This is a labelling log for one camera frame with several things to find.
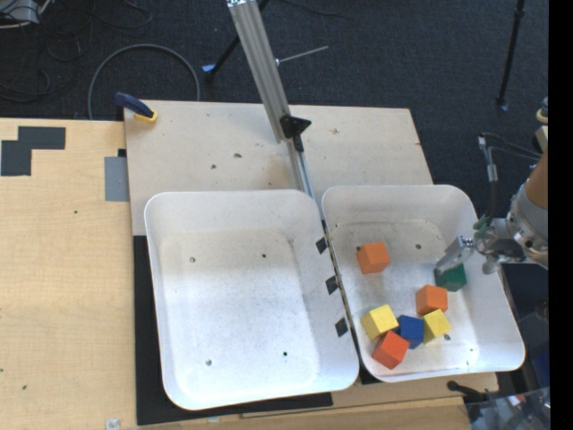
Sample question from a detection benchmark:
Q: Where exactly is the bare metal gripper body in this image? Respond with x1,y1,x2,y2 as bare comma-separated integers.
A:
473,227,550,270

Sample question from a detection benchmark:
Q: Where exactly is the green cube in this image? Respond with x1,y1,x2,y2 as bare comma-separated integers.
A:
432,262,468,293

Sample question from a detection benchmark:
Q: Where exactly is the orange cube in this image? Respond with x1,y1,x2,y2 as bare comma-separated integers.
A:
371,329,412,371
415,283,449,317
355,240,392,276

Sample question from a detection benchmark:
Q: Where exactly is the white plastic tray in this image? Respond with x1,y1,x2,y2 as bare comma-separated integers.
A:
321,184,526,383
143,188,361,412

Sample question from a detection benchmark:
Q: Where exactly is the yellow cube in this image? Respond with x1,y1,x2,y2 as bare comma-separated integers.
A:
359,303,400,341
422,308,453,346

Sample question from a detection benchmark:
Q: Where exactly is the blue cube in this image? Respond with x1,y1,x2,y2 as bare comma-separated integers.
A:
396,314,426,350

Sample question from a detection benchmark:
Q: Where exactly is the pale wood board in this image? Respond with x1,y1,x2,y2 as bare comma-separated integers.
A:
123,99,500,420

